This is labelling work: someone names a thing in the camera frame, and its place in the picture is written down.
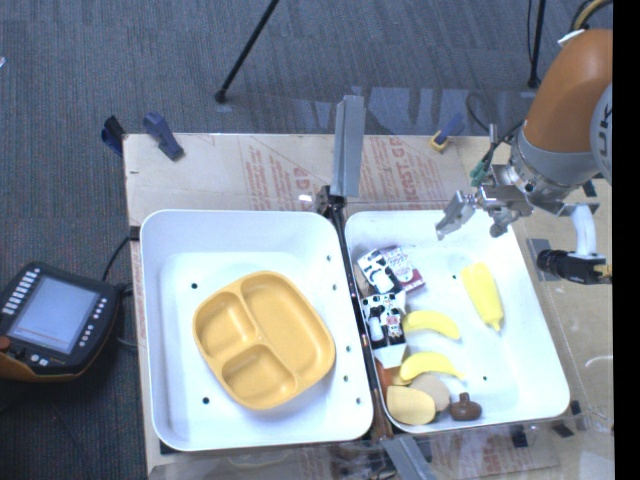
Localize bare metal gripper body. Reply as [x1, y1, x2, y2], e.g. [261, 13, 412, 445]
[473, 163, 576, 218]

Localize yellow squeeze bottle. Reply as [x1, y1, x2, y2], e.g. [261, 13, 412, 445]
[459, 261, 504, 333]

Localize red and white carton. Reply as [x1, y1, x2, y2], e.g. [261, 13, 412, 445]
[379, 245, 428, 296]

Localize cow print milk carton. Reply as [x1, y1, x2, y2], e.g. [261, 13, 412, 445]
[360, 291, 408, 370]
[355, 248, 402, 295]

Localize yellow banana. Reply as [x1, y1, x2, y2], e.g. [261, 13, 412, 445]
[398, 350, 467, 383]
[401, 309, 462, 341]

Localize white plastic tray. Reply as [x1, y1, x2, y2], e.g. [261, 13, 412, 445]
[343, 210, 572, 435]
[139, 209, 376, 453]

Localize beige round biscuit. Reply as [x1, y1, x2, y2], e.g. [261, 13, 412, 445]
[409, 372, 453, 414]

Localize brown sausage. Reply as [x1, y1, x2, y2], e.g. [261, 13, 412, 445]
[374, 359, 396, 395]

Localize yellow bread slice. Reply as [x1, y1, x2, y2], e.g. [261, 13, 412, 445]
[385, 384, 438, 426]

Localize brown cardboard board red print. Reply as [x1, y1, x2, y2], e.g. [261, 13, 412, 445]
[122, 132, 615, 480]

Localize yellow divided plate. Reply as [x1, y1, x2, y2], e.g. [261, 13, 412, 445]
[191, 270, 337, 412]

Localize black cylinder on white bracket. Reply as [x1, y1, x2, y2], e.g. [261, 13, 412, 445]
[536, 202, 613, 287]

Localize black block with thin wires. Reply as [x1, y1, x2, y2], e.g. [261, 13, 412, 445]
[314, 185, 347, 215]

